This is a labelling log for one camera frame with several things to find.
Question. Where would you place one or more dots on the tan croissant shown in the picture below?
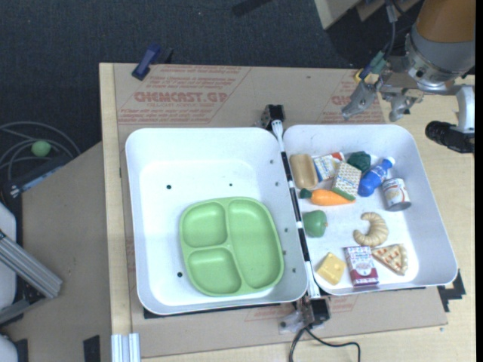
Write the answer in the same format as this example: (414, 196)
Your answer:
(377, 230)

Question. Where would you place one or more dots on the red and white carton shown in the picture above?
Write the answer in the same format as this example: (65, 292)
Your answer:
(361, 266)

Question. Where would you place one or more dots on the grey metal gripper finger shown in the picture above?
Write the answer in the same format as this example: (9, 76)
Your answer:
(360, 98)
(400, 108)

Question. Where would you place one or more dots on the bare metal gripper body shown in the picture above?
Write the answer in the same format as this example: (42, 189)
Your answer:
(426, 74)

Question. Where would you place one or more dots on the brown cardboard board red print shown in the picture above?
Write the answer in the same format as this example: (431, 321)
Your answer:
(211, 96)

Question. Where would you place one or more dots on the dark green broccoli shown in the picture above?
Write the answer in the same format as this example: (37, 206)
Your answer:
(359, 160)

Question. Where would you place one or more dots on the black cylinder on white bracket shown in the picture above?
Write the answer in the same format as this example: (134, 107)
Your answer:
(447, 136)

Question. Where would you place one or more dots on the green divided plate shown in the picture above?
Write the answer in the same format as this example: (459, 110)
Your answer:
(253, 240)

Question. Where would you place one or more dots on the slice of pizza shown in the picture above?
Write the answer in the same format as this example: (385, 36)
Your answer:
(394, 258)

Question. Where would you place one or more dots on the yellow cheese wedge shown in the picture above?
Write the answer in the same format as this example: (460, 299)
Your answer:
(331, 269)

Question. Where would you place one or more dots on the thin black and white rod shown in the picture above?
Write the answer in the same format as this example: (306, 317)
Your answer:
(290, 181)

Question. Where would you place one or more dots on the orange carrot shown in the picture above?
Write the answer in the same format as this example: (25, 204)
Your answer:
(328, 197)

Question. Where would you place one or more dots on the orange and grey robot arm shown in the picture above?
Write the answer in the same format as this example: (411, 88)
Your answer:
(445, 13)

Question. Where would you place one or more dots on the green ball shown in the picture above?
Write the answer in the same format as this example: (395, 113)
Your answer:
(40, 148)

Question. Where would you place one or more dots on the white small can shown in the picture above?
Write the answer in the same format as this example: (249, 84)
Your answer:
(395, 194)

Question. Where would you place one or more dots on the white plastic tray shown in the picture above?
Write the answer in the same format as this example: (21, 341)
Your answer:
(426, 217)
(158, 153)

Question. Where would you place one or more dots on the tan bread bun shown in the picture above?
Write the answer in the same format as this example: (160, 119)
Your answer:
(303, 171)

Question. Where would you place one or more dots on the green bell pepper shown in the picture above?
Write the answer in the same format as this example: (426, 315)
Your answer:
(314, 223)

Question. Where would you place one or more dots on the yellow and blue small carton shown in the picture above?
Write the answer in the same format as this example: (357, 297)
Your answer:
(325, 166)

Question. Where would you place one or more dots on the blue bottle with white cap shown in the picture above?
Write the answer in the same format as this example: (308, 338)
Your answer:
(371, 179)

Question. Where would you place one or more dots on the patterned box with green edge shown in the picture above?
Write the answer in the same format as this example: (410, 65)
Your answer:
(347, 179)

